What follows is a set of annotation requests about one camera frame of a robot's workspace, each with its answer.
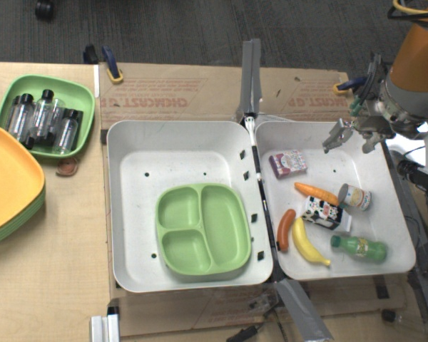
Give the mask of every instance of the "toy carrot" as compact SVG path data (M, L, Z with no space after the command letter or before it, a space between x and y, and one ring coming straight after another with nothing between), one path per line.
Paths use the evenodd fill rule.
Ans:
M328 192L327 190L320 189L319 187L302 184L301 182L296 182L295 188L301 191L304 195L307 195L308 197L317 197L336 206L339 206L340 204L340 201L338 200L336 195L332 194L331 192Z
M288 231L296 215L295 210L289 209L284 213L279 222L279 227L277 227L277 244L280 251L285 252L288 250Z

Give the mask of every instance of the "gray carpet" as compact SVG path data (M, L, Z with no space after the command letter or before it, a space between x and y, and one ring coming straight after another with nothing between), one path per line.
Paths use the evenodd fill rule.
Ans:
M92 43L119 62L241 66L242 42L262 41L262 67L363 76L370 52L392 61L410 24L390 21L392 0L0 0L0 61L83 63Z

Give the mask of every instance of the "yellow plate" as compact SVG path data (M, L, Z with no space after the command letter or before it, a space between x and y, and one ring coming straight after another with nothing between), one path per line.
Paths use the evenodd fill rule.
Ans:
M0 227L41 193L44 172L23 145L0 128Z

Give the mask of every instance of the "toy banana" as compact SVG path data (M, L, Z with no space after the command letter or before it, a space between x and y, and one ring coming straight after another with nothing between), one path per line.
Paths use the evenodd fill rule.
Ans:
M324 258L307 238L305 224L301 217L298 217L293 222L292 239L297 250L309 262L319 262L325 266L329 266L331 264L331 261Z

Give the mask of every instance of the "table surface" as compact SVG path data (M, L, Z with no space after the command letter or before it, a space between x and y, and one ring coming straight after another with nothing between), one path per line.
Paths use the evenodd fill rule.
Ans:
M96 92L95 66L0 63L0 102L18 76L35 73L75 81ZM0 341L89 341L90 317L105 315L110 302L101 112L73 177L56 175L56 161L39 160L46 201L22 227L0 242ZM417 310L412 288L406 304ZM378 311L329 316L336 341L416 341L384 326ZM292 322L289 341L302 341ZM125 338L126 341L224 341L239 326ZM276 323L266 323L255 341L284 341Z

